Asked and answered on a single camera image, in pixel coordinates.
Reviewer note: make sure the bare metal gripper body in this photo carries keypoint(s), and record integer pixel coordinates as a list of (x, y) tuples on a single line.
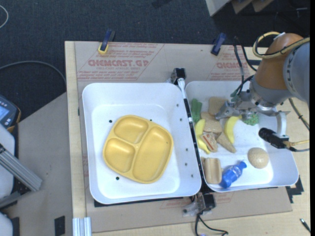
[(246, 104)]

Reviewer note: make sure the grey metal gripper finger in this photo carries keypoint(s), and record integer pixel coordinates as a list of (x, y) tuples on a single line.
[(242, 111), (222, 110)]

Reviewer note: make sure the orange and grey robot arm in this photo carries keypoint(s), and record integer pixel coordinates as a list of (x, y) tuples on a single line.
[(273, 65)]

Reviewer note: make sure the tan bread slice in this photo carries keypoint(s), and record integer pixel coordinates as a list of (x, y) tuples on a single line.
[(215, 104)]

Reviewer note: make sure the green grapes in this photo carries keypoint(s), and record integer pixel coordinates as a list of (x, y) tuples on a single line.
[(251, 120)]

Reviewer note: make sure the tan round biscuit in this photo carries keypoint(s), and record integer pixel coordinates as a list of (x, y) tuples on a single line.
[(211, 125)]

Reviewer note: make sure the yellow banana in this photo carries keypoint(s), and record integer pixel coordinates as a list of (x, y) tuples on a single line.
[(230, 130), (199, 126)]

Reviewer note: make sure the white plastic tray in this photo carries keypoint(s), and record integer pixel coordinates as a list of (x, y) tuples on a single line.
[(248, 136), (98, 176)]

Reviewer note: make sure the green pea pod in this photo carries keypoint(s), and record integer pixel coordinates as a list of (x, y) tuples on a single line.
[(196, 108)]

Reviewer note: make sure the tan bread wedge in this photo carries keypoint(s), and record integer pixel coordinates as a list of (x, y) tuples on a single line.
[(225, 142)]

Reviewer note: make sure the tan sandwich with red stripes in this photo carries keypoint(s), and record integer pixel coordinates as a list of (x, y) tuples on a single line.
[(209, 141)]

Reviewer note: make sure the thin black and white rod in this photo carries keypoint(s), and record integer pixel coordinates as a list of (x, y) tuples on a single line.
[(187, 107)]

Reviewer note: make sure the beige round bread bun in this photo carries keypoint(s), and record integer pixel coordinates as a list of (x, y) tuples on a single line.
[(258, 158)]

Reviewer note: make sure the tan hot dog bun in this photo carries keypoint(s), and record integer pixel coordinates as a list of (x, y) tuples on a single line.
[(212, 171)]

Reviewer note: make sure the blue bottle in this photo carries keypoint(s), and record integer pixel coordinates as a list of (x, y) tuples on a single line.
[(230, 176)]

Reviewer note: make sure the yellow divided plate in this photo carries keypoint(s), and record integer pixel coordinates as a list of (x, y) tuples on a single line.
[(150, 154)]

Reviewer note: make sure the brown cardboard board red print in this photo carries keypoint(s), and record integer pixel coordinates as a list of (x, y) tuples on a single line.
[(147, 63)]

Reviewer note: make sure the black pen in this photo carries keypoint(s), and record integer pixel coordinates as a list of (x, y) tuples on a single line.
[(304, 224)]

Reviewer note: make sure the black cylinder on white bracket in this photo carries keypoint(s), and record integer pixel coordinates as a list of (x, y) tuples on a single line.
[(272, 136)]

